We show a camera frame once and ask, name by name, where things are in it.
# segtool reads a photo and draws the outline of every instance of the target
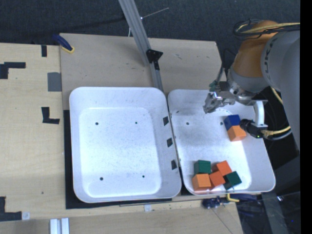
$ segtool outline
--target wooden block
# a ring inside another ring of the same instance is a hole
[[[239,126],[240,117],[239,115],[229,115],[223,120],[223,122],[226,130],[229,130],[232,126]]]
[[[224,188],[226,190],[230,189],[231,187],[240,184],[242,181],[240,179],[240,177],[238,176],[237,172],[231,172],[229,174],[226,174],[224,176],[225,179],[225,184],[224,184]]]
[[[198,160],[194,164],[194,174],[210,174],[211,162],[206,160]]]
[[[211,187],[209,174],[196,174],[192,178],[194,191],[204,191]]]
[[[240,126],[232,126],[228,130],[230,141],[242,140],[246,137],[246,132]]]
[[[219,171],[219,172],[221,172],[222,176],[225,176],[226,174],[231,173],[232,169],[230,168],[228,162],[225,160],[223,162],[217,163],[214,166],[213,171],[214,172]]]
[[[211,187],[209,188],[212,190],[213,188],[223,185],[225,183],[225,180],[221,174],[220,171],[213,172],[209,175],[210,182],[211,182]]]

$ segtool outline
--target green cube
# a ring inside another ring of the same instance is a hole
[[[224,176],[224,180],[225,180],[224,188],[226,190],[228,190],[231,187],[238,185],[242,182],[240,180],[240,177],[238,176],[237,172],[231,172],[229,174],[226,174]]]
[[[198,160],[194,164],[194,174],[210,174],[211,163],[206,160]]]

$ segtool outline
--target white bracket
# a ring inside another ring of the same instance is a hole
[[[144,211],[145,212],[151,212],[152,211],[152,205],[151,204],[144,205]]]
[[[50,219],[50,234],[69,234],[69,219]]]
[[[253,104],[255,111],[255,124],[257,126],[264,126],[264,105],[263,101],[257,100]]]
[[[22,220],[29,220],[30,219],[30,213],[29,212],[23,212],[21,214],[21,219]]]

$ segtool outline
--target blue cube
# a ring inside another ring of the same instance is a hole
[[[226,131],[229,130],[232,126],[239,126],[240,123],[240,117],[239,115],[229,115],[224,120],[224,125],[226,128]]]

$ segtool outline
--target plastic tray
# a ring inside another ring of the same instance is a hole
[[[165,95],[79,87],[70,94],[73,184],[87,203],[160,199],[181,189]]]
[[[173,90],[168,95],[176,148],[183,182],[194,195],[226,193],[260,193],[275,186],[274,172],[263,139],[247,135],[241,141],[229,140],[223,119],[239,115],[241,119],[255,119],[254,108],[238,102],[205,114],[204,101],[208,90]],[[221,185],[212,190],[194,192],[192,177],[194,163],[208,160],[212,166],[227,160],[232,171],[237,171],[242,183],[225,190]]]

